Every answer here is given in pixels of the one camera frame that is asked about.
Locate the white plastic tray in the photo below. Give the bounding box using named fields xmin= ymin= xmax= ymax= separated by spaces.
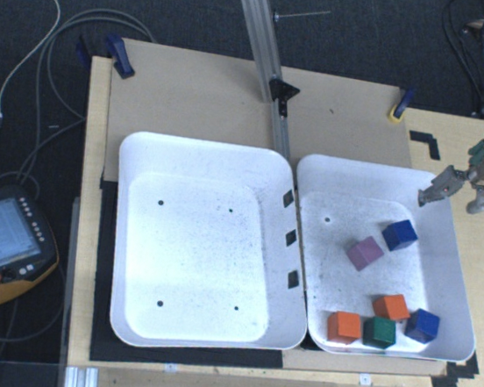
xmin=93 ymin=127 xmax=332 ymax=369
xmin=273 ymin=150 xmax=484 ymax=373

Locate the green cube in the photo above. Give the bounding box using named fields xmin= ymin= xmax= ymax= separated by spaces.
xmin=359 ymin=314 xmax=400 ymax=353

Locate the purple cube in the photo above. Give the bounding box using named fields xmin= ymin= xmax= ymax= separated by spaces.
xmin=343 ymin=233 xmax=388 ymax=276

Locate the blue cube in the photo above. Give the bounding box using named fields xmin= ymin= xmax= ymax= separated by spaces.
xmin=402 ymin=305 xmax=443 ymax=347
xmin=379 ymin=215 xmax=423 ymax=256

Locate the orange cube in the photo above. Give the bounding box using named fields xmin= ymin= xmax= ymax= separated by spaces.
xmin=324 ymin=308 xmax=366 ymax=348
xmin=369 ymin=290 xmax=414 ymax=325

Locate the brown cardboard board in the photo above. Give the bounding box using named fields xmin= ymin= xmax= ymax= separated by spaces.
xmin=74 ymin=36 xmax=484 ymax=387

